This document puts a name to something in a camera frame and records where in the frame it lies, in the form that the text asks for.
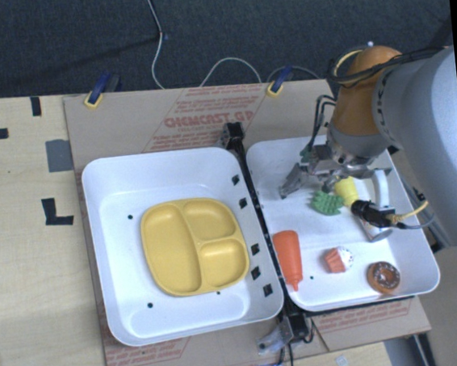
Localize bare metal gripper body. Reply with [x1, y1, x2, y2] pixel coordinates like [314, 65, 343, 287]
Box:
[297, 137, 379, 184]

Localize orange and white toy cupcake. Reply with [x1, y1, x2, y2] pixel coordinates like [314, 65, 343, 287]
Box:
[321, 244, 356, 276]

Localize black block with thin wires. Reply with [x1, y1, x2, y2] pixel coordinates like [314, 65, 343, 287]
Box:
[283, 310, 316, 345]
[220, 120, 248, 152]

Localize thin black rod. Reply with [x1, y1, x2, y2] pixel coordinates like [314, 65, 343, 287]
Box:
[231, 132, 299, 323]

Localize black cylinder on white bracket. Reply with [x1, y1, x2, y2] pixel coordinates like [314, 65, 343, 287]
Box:
[346, 166, 400, 233]

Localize yellow toy pineapple, green leaves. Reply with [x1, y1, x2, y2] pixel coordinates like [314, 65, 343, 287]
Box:
[306, 175, 363, 220]

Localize brown cardboard board, red print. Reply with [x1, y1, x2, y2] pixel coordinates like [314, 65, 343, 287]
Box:
[62, 60, 437, 366]

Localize yellow divided plate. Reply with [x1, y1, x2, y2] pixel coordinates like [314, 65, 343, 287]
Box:
[136, 192, 254, 302]

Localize orange toy bottle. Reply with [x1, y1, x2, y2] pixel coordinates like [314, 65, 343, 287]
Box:
[270, 229, 307, 295]

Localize brown toy doughnut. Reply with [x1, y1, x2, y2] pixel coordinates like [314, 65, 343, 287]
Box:
[363, 259, 403, 297]

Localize white plastic tray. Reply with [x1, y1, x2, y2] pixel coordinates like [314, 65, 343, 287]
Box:
[244, 123, 445, 319]
[78, 139, 290, 351]

